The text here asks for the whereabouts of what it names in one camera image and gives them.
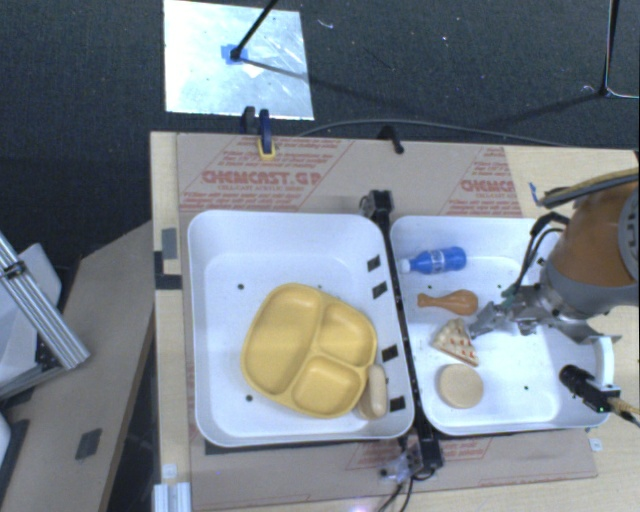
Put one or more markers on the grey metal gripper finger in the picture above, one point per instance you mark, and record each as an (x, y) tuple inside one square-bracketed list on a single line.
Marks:
[(481, 329), (490, 313)]

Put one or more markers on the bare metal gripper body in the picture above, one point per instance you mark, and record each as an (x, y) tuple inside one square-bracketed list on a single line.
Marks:
[(532, 307)]

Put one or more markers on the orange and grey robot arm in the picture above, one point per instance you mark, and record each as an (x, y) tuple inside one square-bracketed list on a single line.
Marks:
[(595, 240)]

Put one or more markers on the pizza slice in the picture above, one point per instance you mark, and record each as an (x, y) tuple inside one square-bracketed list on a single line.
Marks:
[(456, 342)]

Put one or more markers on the brown chicken drumstick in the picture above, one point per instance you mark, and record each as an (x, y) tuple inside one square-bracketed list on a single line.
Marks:
[(457, 302)]

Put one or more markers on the beige round biscuit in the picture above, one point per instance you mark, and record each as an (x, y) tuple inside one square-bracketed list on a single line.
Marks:
[(460, 386)]

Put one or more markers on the white plastic tray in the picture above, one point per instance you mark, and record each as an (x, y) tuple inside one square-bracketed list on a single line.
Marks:
[(280, 250), (515, 380)]

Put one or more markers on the blue plastic bottle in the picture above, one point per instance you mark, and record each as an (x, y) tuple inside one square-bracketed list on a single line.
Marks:
[(440, 260)]

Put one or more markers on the thin black rod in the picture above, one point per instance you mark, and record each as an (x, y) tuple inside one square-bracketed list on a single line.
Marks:
[(402, 325)]

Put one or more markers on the beige bread roll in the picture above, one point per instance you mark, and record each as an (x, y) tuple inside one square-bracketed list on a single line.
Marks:
[(376, 392)]

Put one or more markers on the yellow divided plate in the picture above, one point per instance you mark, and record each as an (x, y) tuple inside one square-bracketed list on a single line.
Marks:
[(295, 345)]

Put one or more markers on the brown cardboard board red print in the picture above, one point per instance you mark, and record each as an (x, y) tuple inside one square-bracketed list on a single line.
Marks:
[(310, 175)]

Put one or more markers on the black cylinder on white bracket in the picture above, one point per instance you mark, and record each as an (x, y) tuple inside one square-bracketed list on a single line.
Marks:
[(582, 382)]

